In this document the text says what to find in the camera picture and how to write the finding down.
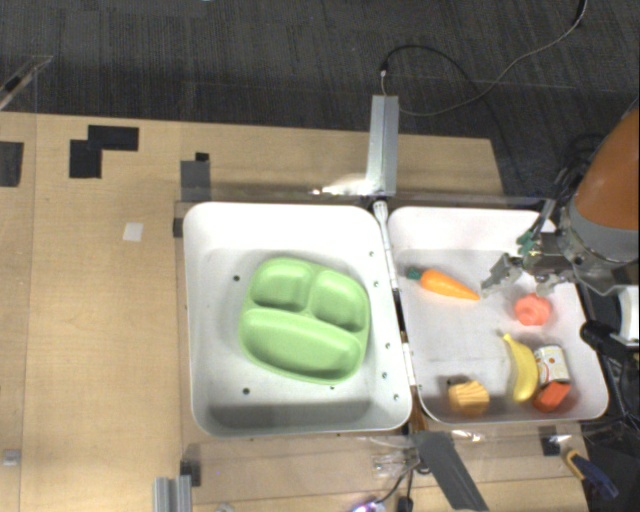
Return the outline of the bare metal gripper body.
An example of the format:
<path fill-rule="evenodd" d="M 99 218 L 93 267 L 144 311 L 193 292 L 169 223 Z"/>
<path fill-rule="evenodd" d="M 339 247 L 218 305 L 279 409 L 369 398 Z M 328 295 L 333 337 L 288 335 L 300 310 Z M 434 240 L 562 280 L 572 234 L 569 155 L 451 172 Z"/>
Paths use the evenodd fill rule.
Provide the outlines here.
<path fill-rule="evenodd" d="M 563 283 L 577 281 L 576 267 L 583 263 L 583 251 L 556 233 L 524 233 L 519 237 L 522 269 L 534 277 L 558 274 Z"/>

